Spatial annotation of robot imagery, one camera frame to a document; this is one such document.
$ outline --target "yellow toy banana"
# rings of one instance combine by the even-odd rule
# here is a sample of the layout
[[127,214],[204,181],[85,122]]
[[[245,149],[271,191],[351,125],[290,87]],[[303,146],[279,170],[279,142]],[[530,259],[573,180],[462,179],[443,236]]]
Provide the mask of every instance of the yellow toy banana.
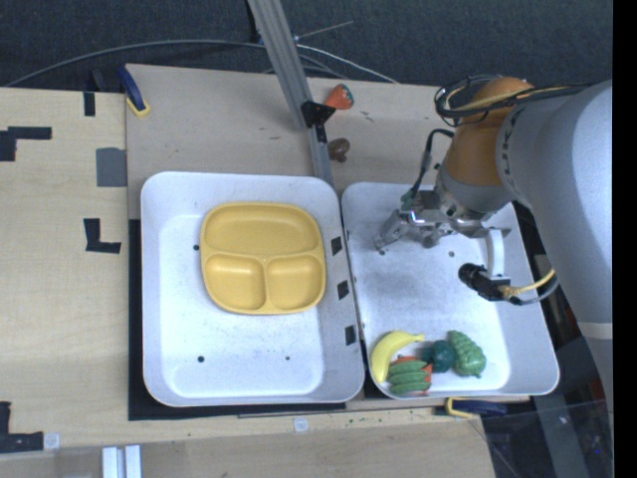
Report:
[[424,341],[425,336],[422,333],[414,335],[404,331],[392,331],[381,338],[369,357],[371,374],[376,382],[381,383],[387,379],[391,358],[398,351],[413,342]]

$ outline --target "white tray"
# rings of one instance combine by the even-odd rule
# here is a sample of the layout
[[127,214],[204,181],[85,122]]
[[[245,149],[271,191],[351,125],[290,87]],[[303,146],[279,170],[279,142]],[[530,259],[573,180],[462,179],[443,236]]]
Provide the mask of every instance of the white tray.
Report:
[[[428,396],[526,395],[553,390],[559,368],[540,304],[516,307],[506,302],[492,303],[458,278],[458,269],[467,262],[487,264],[484,239],[452,235],[442,238],[438,246],[425,249],[416,240],[416,232],[388,245],[384,254],[376,250],[373,238],[410,187],[361,182],[350,185],[342,195],[367,353],[393,330],[424,333],[430,343],[444,340],[450,330],[458,330],[482,347],[487,368],[481,378],[462,377],[451,371],[434,373]],[[512,229],[504,239],[505,271],[514,285],[532,283],[513,206],[503,208],[488,224]],[[401,353],[419,356],[423,346],[414,344]],[[396,398],[388,385],[377,384],[385,394]]]
[[[297,314],[248,316],[212,302],[193,247],[205,214],[239,201],[294,204],[314,217],[326,261],[318,305]],[[314,177],[158,173],[141,190],[141,232],[143,376],[158,401],[343,402],[362,388],[340,209],[328,184]],[[334,239],[342,246],[332,255]]]

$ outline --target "wooden table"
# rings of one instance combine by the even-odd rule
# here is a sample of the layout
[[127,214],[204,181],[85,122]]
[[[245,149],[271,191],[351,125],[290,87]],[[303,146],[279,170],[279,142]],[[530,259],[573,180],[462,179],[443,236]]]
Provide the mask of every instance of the wooden table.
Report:
[[[52,130],[49,140],[18,139],[15,161],[0,162],[0,400],[12,402],[11,432],[58,434],[62,450],[145,443],[144,469],[154,465],[151,461],[165,467],[168,457],[171,465],[205,469],[202,455],[213,444],[225,448],[216,452],[222,455],[217,462],[226,462],[236,474],[248,473],[258,458],[265,459],[264,469],[270,462],[278,470],[271,469],[272,474],[282,476],[283,464],[277,467],[265,453],[281,455],[294,448],[291,459],[303,457],[308,463],[312,454],[311,463],[319,465],[321,454],[348,475],[360,465],[369,476],[408,467],[417,472],[426,465],[444,476],[493,476],[479,418],[435,416],[432,405],[439,399],[410,404],[360,395],[345,411],[302,413],[309,429],[303,434],[295,433],[298,413],[128,420],[127,231],[128,219],[137,216],[143,179],[162,169],[312,174],[305,135],[294,128],[275,77],[129,69],[142,87],[187,79],[181,87],[194,91],[194,104],[181,99],[183,89],[176,89],[177,106],[149,96],[151,114],[137,120],[120,94],[85,99],[75,92],[0,90],[0,130]],[[310,85],[320,101],[335,81],[310,79]],[[354,108],[337,112],[326,125],[328,138],[344,136],[351,142],[347,161],[332,162],[336,190],[360,180],[413,182],[426,136],[441,126],[433,112],[435,89],[347,85]],[[86,115],[92,98],[93,116]],[[179,132],[180,140],[170,139]],[[149,135],[152,146],[141,146]],[[192,144],[202,140],[216,150],[215,160],[196,153]],[[437,143],[435,155],[442,157],[445,148]],[[104,149],[127,151],[127,186],[98,186],[96,157]],[[101,241],[121,243],[119,253],[86,250],[85,220],[90,218],[100,220]],[[400,459],[389,465],[373,444],[403,455],[404,465]],[[250,450],[246,455],[239,447]],[[154,457],[147,461],[145,455]],[[3,466],[20,463],[0,460],[0,475]],[[293,471],[290,476],[299,476]]]

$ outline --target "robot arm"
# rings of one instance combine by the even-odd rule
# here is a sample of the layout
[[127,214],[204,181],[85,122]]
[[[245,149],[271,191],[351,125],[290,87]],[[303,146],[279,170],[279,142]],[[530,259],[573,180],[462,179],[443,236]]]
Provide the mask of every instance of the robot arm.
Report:
[[[513,78],[477,81],[486,84],[454,111],[444,103],[463,85],[439,93],[439,114],[456,119],[457,132],[436,185],[403,196],[376,246],[414,226],[423,232],[425,247],[448,233],[486,237],[484,223],[494,213],[512,200],[525,205],[587,339],[612,412],[612,82],[538,90]],[[469,285],[484,282],[484,276],[464,271],[461,279]]]

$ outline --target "dark background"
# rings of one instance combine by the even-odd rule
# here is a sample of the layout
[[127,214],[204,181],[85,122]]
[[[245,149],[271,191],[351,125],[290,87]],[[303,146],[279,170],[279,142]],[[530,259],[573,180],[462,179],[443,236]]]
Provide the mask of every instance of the dark background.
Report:
[[[613,0],[282,0],[301,44],[400,83],[443,85],[502,74],[537,86],[612,78]],[[304,37],[326,27],[352,22]],[[0,0],[0,86],[84,54],[178,39],[250,40],[244,0]],[[304,52],[344,76],[380,81]],[[112,90],[126,63],[262,72],[265,52],[155,47],[52,71],[21,87],[83,90],[99,68]]]

